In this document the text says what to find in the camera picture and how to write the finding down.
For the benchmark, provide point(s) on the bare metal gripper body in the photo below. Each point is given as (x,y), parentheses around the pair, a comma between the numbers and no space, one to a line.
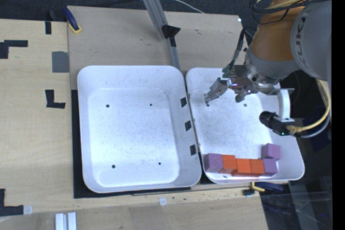
(244,80)

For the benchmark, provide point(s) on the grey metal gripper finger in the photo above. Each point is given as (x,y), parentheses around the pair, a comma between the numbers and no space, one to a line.
(215,92)
(241,95)

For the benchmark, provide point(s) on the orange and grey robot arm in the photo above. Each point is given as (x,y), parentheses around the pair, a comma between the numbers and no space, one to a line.
(277,40)

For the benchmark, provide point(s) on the white plastic tray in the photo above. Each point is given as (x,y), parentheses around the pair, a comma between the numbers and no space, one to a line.
(234,126)
(134,129)

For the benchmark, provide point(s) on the purple cube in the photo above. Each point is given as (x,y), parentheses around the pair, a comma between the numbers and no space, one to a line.
(270,166)
(213,162)
(270,150)

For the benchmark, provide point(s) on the orange cube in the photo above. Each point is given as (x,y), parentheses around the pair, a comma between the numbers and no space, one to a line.
(243,165)
(229,161)
(257,166)

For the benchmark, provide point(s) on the pale wood board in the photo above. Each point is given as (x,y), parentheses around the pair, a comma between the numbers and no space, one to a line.
(121,43)

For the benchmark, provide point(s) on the black cylinder on white bracket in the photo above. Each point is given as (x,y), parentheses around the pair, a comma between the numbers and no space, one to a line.
(272,119)

